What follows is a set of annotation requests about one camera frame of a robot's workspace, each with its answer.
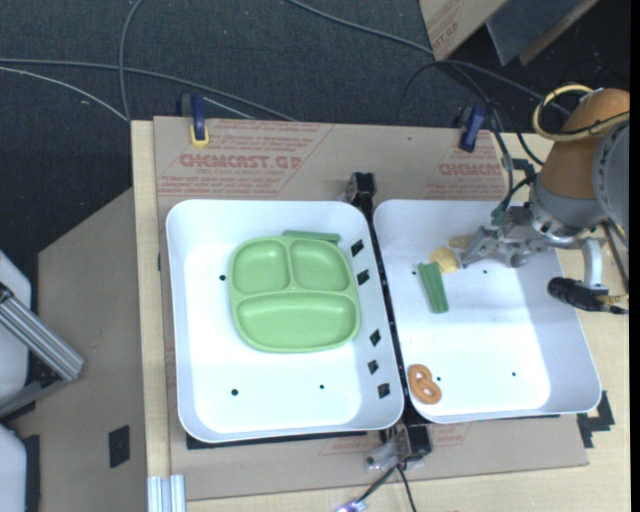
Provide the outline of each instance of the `wooden edge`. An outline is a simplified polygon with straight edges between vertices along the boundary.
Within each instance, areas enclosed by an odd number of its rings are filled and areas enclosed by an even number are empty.
[[[131,124],[148,476],[171,474],[153,123]]]
[[[583,0],[567,14],[565,14],[560,21],[558,21],[553,27],[545,32],[538,39],[529,43],[520,52],[520,62],[523,66],[528,65],[533,59],[540,55],[551,43],[553,43],[558,37],[560,37],[565,30],[578,21],[589,9],[591,9],[598,0]]]

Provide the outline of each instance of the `green divided plate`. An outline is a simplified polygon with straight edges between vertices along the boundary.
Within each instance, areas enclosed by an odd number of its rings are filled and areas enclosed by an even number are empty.
[[[312,352],[350,341],[360,307],[349,262],[335,243],[266,237],[232,255],[229,289],[242,339],[269,352]]]

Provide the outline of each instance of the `pretzel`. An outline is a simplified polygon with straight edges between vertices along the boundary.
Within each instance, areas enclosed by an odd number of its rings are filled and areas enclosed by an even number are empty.
[[[425,404],[436,404],[442,398],[442,390],[433,382],[429,368],[422,364],[409,367],[409,388]]]

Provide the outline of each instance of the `black carpet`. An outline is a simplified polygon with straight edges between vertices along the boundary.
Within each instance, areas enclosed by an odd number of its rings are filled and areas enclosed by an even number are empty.
[[[335,16],[428,45],[417,0],[308,0]],[[114,66],[131,1],[0,2],[0,59]],[[600,0],[528,66],[502,67],[486,29],[451,59],[538,93],[577,81],[630,87],[631,0]],[[125,64],[246,98],[301,121],[449,126],[481,101],[448,65],[424,69],[424,52],[347,28],[283,0],[146,0],[132,19]],[[123,111],[114,69],[0,60],[72,84]],[[535,100],[468,71],[509,112],[506,128],[530,130]],[[173,115],[198,89],[126,74],[133,119]],[[51,82],[0,70],[0,249],[29,274],[39,251],[131,187],[128,124],[96,101]],[[207,97],[209,117],[277,116]]]

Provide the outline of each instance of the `blue clamp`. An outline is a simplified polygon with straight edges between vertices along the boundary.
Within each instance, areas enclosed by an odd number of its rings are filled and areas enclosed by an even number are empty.
[[[202,96],[191,95],[191,114],[193,124],[190,126],[191,144],[196,148],[206,148],[209,144],[209,130],[207,130],[206,118],[204,116],[204,102]]]
[[[487,117],[487,109],[484,107],[473,107],[469,118],[467,119],[465,129],[460,136],[458,147],[469,153],[472,153],[476,147],[476,139],[478,132]]]

